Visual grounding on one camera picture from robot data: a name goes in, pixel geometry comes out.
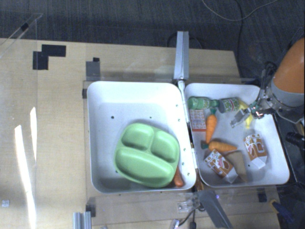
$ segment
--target yellow object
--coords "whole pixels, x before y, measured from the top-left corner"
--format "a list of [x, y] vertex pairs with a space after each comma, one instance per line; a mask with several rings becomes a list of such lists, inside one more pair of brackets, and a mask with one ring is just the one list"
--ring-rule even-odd
[[[247, 109], [249, 106], [243, 102], [242, 100], [239, 99], [239, 109]], [[250, 114], [248, 116], [248, 118], [245, 119], [245, 124], [246, 124], [246, 128], [249, 129], [250, 128], [250, 124], [253, 120], [253, 116], [252, 114]]]
[[271, 209], [273, 210], [273, 212], [274, 212], [275, 214], [278, 214], [279, 212], [277, 211], [277, 209], [276, 209], [276, 208], [273, 206], [273, 204], [272, 204], [272, 203], [274, 203], [274, 202], [276, 202], [275, 199], [270, 200], [270, 201], [269, 201], [269, 205], [270, 205]]

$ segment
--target juice carton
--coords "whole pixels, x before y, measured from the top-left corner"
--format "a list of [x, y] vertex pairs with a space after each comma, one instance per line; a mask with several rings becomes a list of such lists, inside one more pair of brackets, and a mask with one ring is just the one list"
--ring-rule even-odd
[[203, 132], [206, 130], [205, 117], [203, 109], [190, 109], [190, 120], [192, 130], [195, 132]]
[[234, 166], [215, 149], [205, 158], [204, 162], [224, 180], [233, 183], [238, 177]]
[[244, 144], [252, 163], [259, 169], [264, 167], [266, 165], [267, 153], [259, 134], [248, 135], [244, 139]]

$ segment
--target milk carton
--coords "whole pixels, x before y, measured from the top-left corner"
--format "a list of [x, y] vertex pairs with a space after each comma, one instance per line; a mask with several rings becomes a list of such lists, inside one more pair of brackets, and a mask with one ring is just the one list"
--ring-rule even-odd
[[204, 162], [224, 180], [233, 183], [238, 177], [234, 166], [215, 149], [205, 158]]
[[259, 134], [248, 135], [244, 139], [244, 144], [250, 160], [259, 169], [266, 165], [267, 153]]

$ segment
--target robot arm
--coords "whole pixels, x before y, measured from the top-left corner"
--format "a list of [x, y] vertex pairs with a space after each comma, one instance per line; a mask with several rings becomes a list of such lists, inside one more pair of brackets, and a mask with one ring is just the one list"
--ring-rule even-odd
[[287, 52], [277, 71], [267, 67], [262, 73], [262, 83], [257, 99], [248, 109], [241, 109], [231, 121], [231, 126], [249, 115], [262, 118], [278, 113], [282, 118], [297, 123], [304, 117], [304, 38], [298, 40]]

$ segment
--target gray carpet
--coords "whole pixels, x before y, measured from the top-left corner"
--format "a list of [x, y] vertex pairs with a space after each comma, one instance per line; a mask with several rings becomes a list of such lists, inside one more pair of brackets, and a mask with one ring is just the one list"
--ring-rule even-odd
[[[241, 16], [234, 0], [205, 1], [225, 17]], [[246, 15], [273, 0], [238, 1]], [[173, 33], [184, 30], [195, 38], [190, 47], [233, 50], [241, 75], [259, 77], [266, 61], [280, 62], [291, 40], [304, 36], [304, 2], [279, 0], [242, 24], [215, 16], [201, 0], [0, 0], [0, 37], [32, 12], [43, 13], [41, 40], [165, 47]]]

